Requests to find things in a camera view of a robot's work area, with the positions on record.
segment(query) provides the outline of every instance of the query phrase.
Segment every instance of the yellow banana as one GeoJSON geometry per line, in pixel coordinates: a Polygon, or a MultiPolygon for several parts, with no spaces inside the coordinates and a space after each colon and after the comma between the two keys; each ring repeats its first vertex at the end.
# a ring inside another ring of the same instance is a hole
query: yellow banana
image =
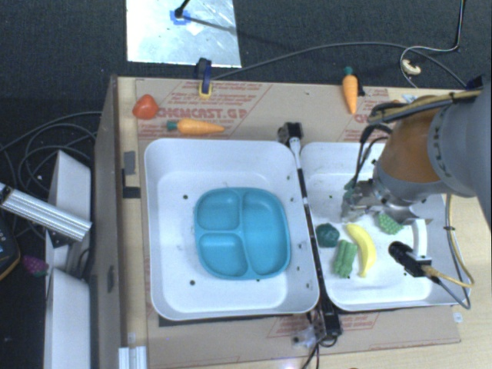
{"type": "Polygon", "coordinates": [[[376,262],[376,247],[371,236],[360,225],[347,224],[347,232],[361,249],[362,269],[359,276],[365,278],[367,270],[376,262]]]}

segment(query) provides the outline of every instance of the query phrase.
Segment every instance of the silver square plate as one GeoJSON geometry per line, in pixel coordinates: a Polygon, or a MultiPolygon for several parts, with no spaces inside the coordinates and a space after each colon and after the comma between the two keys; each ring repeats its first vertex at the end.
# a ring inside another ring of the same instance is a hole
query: silver square plate
{"type": "Polygon", "coordinates": [[[232,0],[190,0],[183,18],[174,10],[184,0],[126,0],[130,62],[241,67],[232,0]]]}

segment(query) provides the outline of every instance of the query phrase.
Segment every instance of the dark green toy vegetable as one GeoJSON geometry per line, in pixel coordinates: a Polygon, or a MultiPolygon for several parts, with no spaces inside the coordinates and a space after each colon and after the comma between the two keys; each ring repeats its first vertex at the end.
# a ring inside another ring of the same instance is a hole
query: dark green toy vegetable
{"type": "Polygon", "coordinates": [[[352,272],[352,264],[357,255],[357,245],[348,241],[340,241],[337,258],[333,264],[333,271],[342,278],[348,278],[352,272]]]}
{"type": "Polygon", "coordinates": [[[334,248],[337,246],[340,232],[330,223],[320,224],[316,227],[317,244],[322,248],[334,248]]]}

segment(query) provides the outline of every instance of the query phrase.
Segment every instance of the black carpet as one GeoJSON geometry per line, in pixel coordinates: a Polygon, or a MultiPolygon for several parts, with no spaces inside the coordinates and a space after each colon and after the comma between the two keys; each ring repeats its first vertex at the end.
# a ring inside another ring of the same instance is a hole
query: black carpet
{"type": "MultiPolygon", "coordinates": [[[[460,0],[234,0],[243,66],[315,45],[393,42],[449,48],[454,43],[460,0]]],[[[467,0],[458,52],[431,54],[463,81],[490,80],[492,0],[467,0]]],[[[0,0],[0,144],[54,118],[100,111],[110,74],[190,78],[190,66],[126,61],[125,0],[0,0]]],[[[354,67],[363,85],[402,86],[399,48],[344,46],[301,55],[230,77],[234,80],[338,84],[343,67],[354,67]]],[[[422,88],[460,88],[434,63],[416,58],[422,88]]],[[[227,72],[214,68],[213,75],[227,72]]],[[[90,131],[97,118],[76,122],[90,131]]],[[[68,142],[74,132],[47,133],[43,141],[68,142]]],[[[14,168],[26,140],[11,146],[14,168]]],[[[39,172],[50,180],[49,163],[39,172]]],[[[5,155],[0,182],[14,185],[5,155]]],[[[42,191],[33,188],[36,193],[42,191]]],[[[25,224],[18,221],[15,232],[25,224]]],[[[18,236],[23,254],[42,258],[35,234],[18,236]]],[[[44,280],[18,266],[0,281],[0,367],[42,366],[44,280]]]]}

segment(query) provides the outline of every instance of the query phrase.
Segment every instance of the orange carrot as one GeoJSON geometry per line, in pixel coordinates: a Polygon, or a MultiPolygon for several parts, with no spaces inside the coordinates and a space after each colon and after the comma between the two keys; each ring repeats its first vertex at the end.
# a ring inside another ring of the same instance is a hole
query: orange carrot
{"type": "Polygon", "coordinates": [[[178,122],[168,121],[168,130],[175,130],[176,128],[179,132],[186,135],[215,134],[225,130],[222,126],[190,118],[184,118],[178,122]]]}
{"type": "Polygon", "coordinates": [[[151,95],[142,95],[135,103],[131,113],[138,119],[148,120],[156,116],[158,110],[159,106],[151,95]]]}
{"type": "Polygon", "coordinates": [[[357,77],[353,74],[352,67],[345,67],[344,80],[341,82],[344,89],[345,101],[351,114],[354,114],[357,110],[357,95],[359,93],[359,85],[357,83],[357,77]]]}

